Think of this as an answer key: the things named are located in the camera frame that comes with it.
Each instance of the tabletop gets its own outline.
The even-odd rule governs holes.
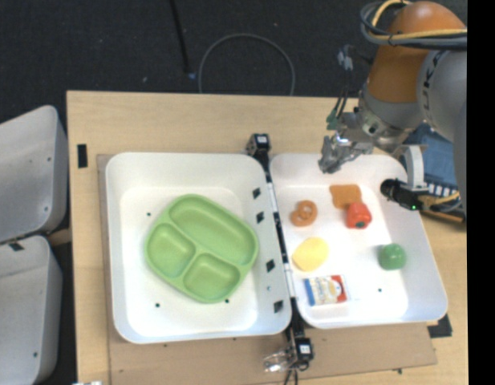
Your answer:
[[[120,152],[242,152],[253,133],[269,134],[274,155],[320,153],[323,137],[331,134],[325,120],[334,104],[332,98],[310,97],[67,93],[80,382],[159,383],[160,375],[164,383],[283,381],[284,375],[264,373],[261,365],[263,352],[281,343],[279,336],[136,345],[115,332],[107,311],[98,160]],[[346,110],[355,105],[350,99]],[[425,214],[422,221],[448,295],[452,336],[430,339],[434,322],[308,330],[318,357],[299,382],[468,383],[466,224]],[[226,363],[219,368],[217,359]]]

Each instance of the dark background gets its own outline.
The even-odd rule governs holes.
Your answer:
[[[359,31],[359,11],[383,0],[174,0],[190,70],[169,0],[0,0],[0,123],[45,104],[66,125],[67,90],[198,93],[195,75],[207,50],[232,34],[203,63],[202,92],[336,96],[345,44],[372,57]],[[429,0],[468,25],[468,0]],[[287,58],[274,47],[276,45]],[[366,79],[355,64],[352,88]],[[65,294],[59,365],[45,384],[75,380],[71,247],[54,247]]]

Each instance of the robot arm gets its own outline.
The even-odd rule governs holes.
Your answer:
[[[386,30],[379,29],[377,23],[392,7],[397,7],[397,15]],[[328,117],[336,133],[324,139],[320,168],[338,170],[370,152],[367,144],[394,154],[426,122],[453,143],[466,212],[467,28],[434,2],[372,3],[362,9],[361,19],[364,37],[379,47],[354,115],[347,118],[334,109]]]

